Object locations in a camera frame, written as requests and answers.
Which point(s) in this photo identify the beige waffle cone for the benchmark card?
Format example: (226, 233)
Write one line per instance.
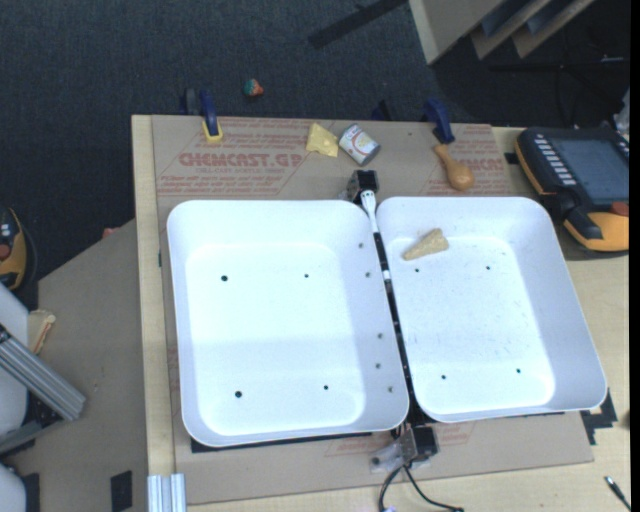
(426, 245)

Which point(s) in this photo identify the white plastic tray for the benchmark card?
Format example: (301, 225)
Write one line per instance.
(480, 325)
(280, 325)

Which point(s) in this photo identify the yellow cheese wedge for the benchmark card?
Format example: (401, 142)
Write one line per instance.
(321, 141)

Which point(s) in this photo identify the beige toy sandwich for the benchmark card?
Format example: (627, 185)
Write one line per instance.
(39, 327)

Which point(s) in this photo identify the brown cardboard board red print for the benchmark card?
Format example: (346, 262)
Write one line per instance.
(260, 160)

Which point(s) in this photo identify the small white can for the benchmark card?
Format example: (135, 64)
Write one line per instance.
(358, 144)

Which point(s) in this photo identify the thin black and white rod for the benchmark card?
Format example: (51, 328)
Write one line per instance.
(385, 270)

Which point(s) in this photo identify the tan chicken drumstick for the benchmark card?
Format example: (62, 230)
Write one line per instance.
(456, 170)

